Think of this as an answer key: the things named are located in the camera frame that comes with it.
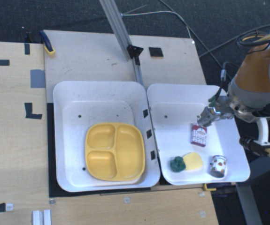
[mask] yellow plate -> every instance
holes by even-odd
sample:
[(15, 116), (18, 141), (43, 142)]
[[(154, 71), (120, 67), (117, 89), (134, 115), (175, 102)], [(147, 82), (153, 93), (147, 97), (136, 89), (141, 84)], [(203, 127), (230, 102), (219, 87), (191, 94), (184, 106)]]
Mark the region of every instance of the yellow plate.
[(85, 140), (89, 173), (100, 180), (129, 181), (142, 175), (145, 149), (141, 132), (127, 123), (98, 123)]

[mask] black clamp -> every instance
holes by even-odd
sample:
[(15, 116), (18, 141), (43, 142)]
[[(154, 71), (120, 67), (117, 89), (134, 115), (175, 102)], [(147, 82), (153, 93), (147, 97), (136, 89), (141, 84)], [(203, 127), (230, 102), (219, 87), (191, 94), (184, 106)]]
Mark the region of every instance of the black clamp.
[(135, 59), (135, 64), (140, 66), (139, 55), (142, 53), (143, 48), (129, 45), (127, 51), (129, 52), (130, 57)]

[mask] green scrubber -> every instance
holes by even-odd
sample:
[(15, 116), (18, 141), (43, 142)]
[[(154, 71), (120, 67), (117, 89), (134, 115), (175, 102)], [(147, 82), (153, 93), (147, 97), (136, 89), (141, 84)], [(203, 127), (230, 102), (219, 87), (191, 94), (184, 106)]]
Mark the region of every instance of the green scrubber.
[(182, 157), (175, 157), (170, 161), (170, 167), (177, 173), (183, 171), (186, 168), (186, 165)]

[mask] light wood surface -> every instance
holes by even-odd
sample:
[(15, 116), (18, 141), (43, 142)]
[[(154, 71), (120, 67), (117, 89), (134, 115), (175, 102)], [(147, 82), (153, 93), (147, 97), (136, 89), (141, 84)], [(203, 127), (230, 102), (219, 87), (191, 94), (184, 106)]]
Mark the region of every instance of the light wood surface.
[[(46, 90), (31, 88), (30, 71), (44, 70), (44, 49), (1, 43), (0, 60), (0, 203), (14, 210), (0, 213), (0, 225), (31, 224), (34, 210), (50, 209), (53, 225), (188, 224), (217, 225), (210, 192), (201, 188), (55, 198), (49, 204)], [(41, 120), (26, 119), (24, 103)]]

